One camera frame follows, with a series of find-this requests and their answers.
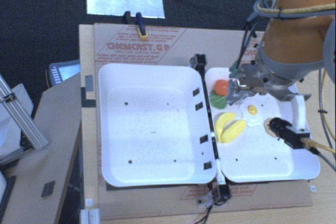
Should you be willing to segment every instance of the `toy tomato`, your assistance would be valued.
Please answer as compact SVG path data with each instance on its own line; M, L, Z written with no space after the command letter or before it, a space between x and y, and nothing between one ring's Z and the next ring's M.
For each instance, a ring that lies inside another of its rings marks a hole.
M227 80L217 80L215 84L215 92L218 95L227 95L227 88L229 87L229 82Z

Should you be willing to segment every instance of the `yellow banana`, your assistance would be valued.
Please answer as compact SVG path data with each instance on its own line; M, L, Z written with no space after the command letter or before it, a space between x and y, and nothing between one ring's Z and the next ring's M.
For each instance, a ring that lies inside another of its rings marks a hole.
M222 143L231 142L235 139L246 127L245 120L238 120L231 124L221 135L220 139Z
M215 134L217 137L217 142L221 142L221 135L226 123L233 120L236 117L234 112L224 112L215 121Z

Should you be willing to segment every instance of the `green vegetable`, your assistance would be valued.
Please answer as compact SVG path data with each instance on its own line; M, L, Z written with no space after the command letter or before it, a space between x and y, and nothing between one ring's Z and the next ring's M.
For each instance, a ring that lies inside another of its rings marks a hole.
M218 95L215 91L210 93L210 105L217 109L225 109L227 102L226 97Z

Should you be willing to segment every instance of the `empty white tray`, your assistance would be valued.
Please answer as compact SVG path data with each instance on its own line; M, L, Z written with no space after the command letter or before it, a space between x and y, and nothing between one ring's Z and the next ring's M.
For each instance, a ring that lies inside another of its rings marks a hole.
M216 174L200 75L111 63L99 72L102 173L114 186L203 184Z
M206 73L209 93L218 79L228 80L228 76L228 68L209 69ZM257 108L257 115L247 112L250 104ZM231 181L264 182L313 179L318 176L320 163L317 156L306 149L293 150L282 139L278 140L265 131L264 121L268 118L279 117L293 122L291 102L280 102L269 94L257 94L246 98L240 105L228 105L223 110L211 109L214 122L221 113L232 111L237 115L235 120L244 119L248 124L233 141L217 144L220 167Z

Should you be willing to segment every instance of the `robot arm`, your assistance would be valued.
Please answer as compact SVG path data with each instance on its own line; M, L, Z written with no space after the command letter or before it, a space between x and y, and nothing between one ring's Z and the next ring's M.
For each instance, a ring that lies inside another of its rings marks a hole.
M250 16L267 17L269 23L255 60L239 66L247 46L243 42L238 62L230 69L229 104L256 93L290 101L295 94L288 87L323 67L335 82L335 0L268 2L257 1Z

